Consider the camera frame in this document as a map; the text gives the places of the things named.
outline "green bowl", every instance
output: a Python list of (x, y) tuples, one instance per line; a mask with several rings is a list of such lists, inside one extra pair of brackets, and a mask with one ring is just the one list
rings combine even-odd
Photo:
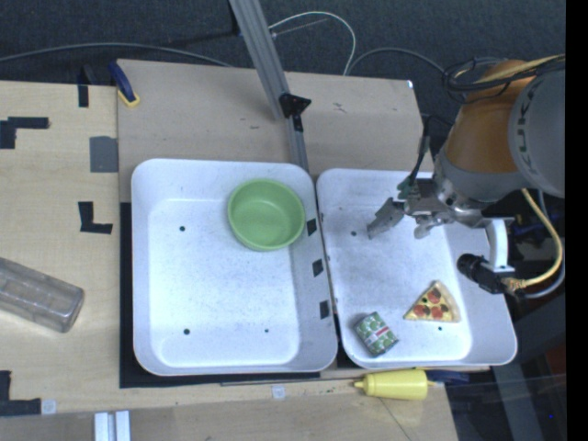
[(293, 243), (304, 229), (304, 206), (286, 185), (255, 179), (239, 185), (229, 198), (229, 223), (247, 247), (265, 252)]

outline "can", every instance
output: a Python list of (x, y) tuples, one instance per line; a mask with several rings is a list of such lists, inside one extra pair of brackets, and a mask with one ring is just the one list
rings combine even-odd
[(354, 328), (361, 341), (374, 356), (386, 353), (398, 343), (396, 335), (377, 312), (362, 318)]

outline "metal plate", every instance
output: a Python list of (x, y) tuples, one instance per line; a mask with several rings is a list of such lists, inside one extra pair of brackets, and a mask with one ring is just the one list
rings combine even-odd
[[(309, 223), (289, 247), (256, 252), (232, 234), (229, 196), (254, 178), (280, 181), (300, 197)], [(312, 227), (314, 185), (304, 170), (155, 159), (136, 168), (131, 194), (133, 342), (145, 369), (171, 376), (331, 364), (331, 297), (321, 235)]]
[[(506, 364), (515, 356), (516, 338), (504, 296), (483, 291), (455, 265), (463, 253), (488, 255), (484, 230), (451, 224), (416, 240), (414, 220), (404, 218), (368, 239), (368, 223), (387, 198), (396, 197), (396, 186), (407, 175), (334, 169), (319, 177), (322, 233), (346, 353), (359, 366), (373, 369)], [(452, 294), (461, 321), (404, 320), (437, 279)], [(353, 328), (373, 311), (399, 338), (380, 356), (368, 352)]]

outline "toy pizza slice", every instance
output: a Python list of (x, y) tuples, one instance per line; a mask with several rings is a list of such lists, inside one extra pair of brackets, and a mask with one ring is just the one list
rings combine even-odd
[(404, 314), (406, 320), (459, 322), (459, 310), (441, 281), (435, 281)]

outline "yellow rolling pin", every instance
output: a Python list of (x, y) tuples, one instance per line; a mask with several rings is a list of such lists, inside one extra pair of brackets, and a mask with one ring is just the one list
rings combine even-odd
[(406, 401), (424, 400), (431, 385), (435, 383), (426, 378), (422, 369), (366, 374), (362, 380), (354, 383), (354, 386), (363, 389), (366, 395)]

